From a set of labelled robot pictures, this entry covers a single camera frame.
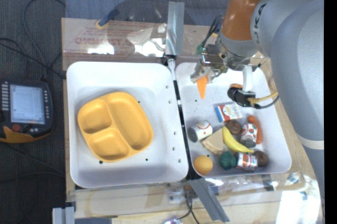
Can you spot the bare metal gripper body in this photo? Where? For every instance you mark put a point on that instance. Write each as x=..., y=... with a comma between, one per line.
x=218, y=58

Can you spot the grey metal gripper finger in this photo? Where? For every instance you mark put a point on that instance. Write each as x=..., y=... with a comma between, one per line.
x=213, y=74
x=197, y=74

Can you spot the orange carrot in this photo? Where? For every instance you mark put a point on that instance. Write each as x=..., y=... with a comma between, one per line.
x=202, y=88

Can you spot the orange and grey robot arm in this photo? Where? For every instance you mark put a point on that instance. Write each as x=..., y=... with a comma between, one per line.
x=295, y=59

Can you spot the orange brown biscuit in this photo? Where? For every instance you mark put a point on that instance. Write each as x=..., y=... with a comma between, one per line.
x=235, y=86

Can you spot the white plastic tray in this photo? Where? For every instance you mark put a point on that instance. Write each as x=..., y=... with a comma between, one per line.
x=210, y=109
x=158, y=80

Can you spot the white red blue carton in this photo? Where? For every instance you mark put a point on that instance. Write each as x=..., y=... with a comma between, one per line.
x=228, y=112

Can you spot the brown doughnut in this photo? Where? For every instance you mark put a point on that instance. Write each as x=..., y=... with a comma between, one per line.
x=262, y=159
x=234, y=126

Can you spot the orange sausage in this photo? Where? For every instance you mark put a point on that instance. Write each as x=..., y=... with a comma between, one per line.
x=256, y=122

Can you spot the tan bread slice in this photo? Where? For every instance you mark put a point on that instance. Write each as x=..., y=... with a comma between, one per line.
x=214, y=142

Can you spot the yellow banana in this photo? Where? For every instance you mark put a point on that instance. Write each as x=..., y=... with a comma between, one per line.
x=231, y=142

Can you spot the green broccoli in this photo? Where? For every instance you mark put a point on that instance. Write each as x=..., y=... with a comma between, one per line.
x=227, y=161

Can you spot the orange fruit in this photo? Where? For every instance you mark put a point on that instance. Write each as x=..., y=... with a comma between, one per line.
x=203, y=165

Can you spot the brown cardboard board red print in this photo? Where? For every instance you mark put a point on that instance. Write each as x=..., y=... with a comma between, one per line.
x=110, y=41

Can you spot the yellow divided plate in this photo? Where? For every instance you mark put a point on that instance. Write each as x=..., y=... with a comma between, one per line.
x=116, y=125

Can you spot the black cylinder on white bracket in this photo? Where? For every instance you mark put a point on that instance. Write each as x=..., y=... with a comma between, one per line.
x=241, y=96

